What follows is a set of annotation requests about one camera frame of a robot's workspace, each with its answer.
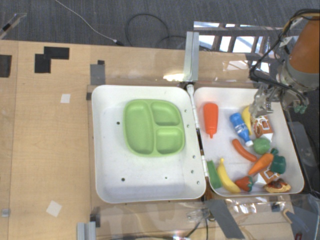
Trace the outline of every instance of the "wooden table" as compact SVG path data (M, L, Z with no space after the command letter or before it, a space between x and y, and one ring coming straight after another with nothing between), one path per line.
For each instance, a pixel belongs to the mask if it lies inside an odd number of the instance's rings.
M35 73L35 54L43 54L44 46L70 48L69 60L53 59L51 73ZM163 76L183 71L185 53L0 41L0 54L12 55L10 77L0 78L0 209L10 208L9 218L0 217L0 239L76 239L77 223L87 223L92 211L86 100L90 64L105 61L107 84L176 86ZM245 81L247 72L222 70L226 66L223 62L244 59L243 54L201 52L199 78ZM62 94L70 94L69 103L61 103ZM57 217L46 212L51 201L62 206ZM167 227L167 231L182 236L194 226L186 219L186 211L188 208L175 202L104 203L101 223L105 227L97 233L99 239L143 231L160 235ZM290 224L280 212L239 213L235 219L247 239L251 239L250 234L258 239L293 238ZM210 222L209 235L209 239L225 239L216 222ZM192 236L205 239L204 225Z

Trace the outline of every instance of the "white square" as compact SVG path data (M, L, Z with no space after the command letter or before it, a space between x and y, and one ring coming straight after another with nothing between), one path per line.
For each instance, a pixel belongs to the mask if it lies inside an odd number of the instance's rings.
M46 212L54 217L58 217L61 208L62 208L62 205L52 200L48 208L46 209Z
M62 94L60 103L70 103L71 94Z

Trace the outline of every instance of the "ketchup bottle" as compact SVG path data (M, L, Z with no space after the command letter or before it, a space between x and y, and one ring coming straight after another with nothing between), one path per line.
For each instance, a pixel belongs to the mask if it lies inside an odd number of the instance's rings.
M205 132L212 139L218 127L218 106L214 103L207 103L203 107Z

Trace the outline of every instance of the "yellow banana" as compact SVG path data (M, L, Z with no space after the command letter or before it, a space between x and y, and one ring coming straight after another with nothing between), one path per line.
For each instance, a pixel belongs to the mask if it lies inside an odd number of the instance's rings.
M220 181L222 182L223 187L230 191L231 193L240 193L240 188L229 178L225 165L224 165L224 159L220 158L220 164L218 168L216 169Z
M245 107L241 114L242 120L244 121L246 127L248 127L249 135L252 135L251 130L251 114L249 112L249 106Z

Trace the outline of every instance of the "blue bottle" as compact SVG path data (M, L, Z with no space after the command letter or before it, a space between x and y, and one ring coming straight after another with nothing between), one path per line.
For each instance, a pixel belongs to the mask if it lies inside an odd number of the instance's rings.
M249 130L245 122L242 120L240 113L234 113L230 116L230 121L234 127L235 132L240 138L245 141L247 147L251 147L254 143L249 138Z

